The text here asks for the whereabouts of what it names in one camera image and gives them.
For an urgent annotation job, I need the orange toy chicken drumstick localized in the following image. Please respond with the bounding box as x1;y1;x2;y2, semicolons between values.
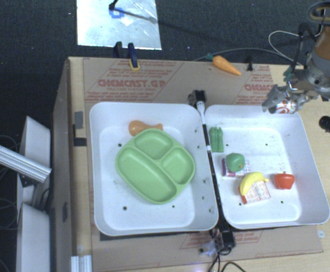
128;120;164;137

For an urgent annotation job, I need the black block with thin wires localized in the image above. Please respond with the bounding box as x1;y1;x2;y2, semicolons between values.
210;225;236;256
188;90;208;106

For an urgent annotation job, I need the orange carrot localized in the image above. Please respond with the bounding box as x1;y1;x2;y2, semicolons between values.
205;53;243;77

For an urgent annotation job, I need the white and pink packet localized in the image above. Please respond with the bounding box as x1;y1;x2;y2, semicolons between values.
221;157;251;178

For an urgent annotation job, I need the green toy pepper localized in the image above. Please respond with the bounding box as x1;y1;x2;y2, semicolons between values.
225;152;246;173

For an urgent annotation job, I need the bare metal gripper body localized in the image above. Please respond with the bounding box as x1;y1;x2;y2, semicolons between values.
286;68;330;99

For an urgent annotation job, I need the white plastic tray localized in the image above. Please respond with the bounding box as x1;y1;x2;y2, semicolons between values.
204;104;330;230
88;101;219;237

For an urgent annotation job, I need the red toy pepper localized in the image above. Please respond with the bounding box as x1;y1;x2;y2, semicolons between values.
273;171;295;190

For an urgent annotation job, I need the green divided plate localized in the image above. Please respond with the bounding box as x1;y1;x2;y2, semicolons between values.
115;127;197;206

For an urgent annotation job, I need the yellow banana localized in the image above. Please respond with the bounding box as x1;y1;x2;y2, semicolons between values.
239;171;270;196

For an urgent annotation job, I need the orange and white carton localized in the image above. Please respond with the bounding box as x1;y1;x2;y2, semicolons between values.
240;180;271;205

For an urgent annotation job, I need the green toy asparagus bundle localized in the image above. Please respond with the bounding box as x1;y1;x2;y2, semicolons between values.
209;126;225;153

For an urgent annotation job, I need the brown cardboard board red print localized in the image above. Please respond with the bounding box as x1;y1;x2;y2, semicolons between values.
53;56;324;272

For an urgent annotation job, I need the thin black and white rod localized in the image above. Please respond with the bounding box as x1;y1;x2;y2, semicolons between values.
196;101;227;232

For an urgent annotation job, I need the red and white can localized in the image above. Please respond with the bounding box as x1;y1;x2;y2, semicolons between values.
268;96;299;115

